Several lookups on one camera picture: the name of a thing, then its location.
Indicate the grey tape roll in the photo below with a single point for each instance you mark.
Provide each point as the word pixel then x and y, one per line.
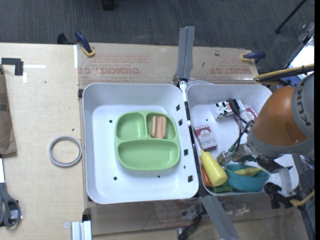
pixel 53 156

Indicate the green toy vegetable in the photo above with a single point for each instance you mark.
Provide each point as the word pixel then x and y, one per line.
pixel 223 188

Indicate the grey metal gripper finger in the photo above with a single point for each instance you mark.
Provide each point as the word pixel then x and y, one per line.
pixel 222 158

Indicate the brown paper bag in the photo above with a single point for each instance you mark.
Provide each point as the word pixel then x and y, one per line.
pixel 5 124

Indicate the pink and white carton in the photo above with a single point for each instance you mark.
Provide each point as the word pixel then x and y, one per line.
pixel 250 114

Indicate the tan toy hot dog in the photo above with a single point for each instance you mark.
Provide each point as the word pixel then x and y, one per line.
pixel 158 127

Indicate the teal bowl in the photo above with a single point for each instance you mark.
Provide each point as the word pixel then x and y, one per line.
pixel 246 182

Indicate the black cylinder on white bracket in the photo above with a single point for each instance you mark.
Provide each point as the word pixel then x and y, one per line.
pixel 285 181

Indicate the grey scissors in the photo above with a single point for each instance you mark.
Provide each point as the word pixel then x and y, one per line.
pixel 10 204

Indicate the green divided plate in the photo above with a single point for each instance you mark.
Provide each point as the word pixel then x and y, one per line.
pixel 145 151

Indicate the yellow banana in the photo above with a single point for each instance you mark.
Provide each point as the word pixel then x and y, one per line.
pixel 248 171

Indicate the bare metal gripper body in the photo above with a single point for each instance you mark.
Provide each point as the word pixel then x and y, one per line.
pixel 243 154

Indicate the red and white carton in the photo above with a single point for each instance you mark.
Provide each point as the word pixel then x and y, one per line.
pixel 205 137

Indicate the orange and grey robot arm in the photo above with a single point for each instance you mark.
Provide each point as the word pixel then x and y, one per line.
pixel 277 119

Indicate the black and white cow carton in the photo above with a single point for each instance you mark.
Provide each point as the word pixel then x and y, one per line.
pixel 222 110

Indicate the brown cardboard board red print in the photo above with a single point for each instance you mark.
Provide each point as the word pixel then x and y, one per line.
pixel 125 66

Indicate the yellow mustard bottle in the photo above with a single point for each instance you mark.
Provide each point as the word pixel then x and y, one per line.
pixel 213 169

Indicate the white plastic tray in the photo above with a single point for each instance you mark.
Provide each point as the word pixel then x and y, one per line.
pixel 225 131
pixel 105 139

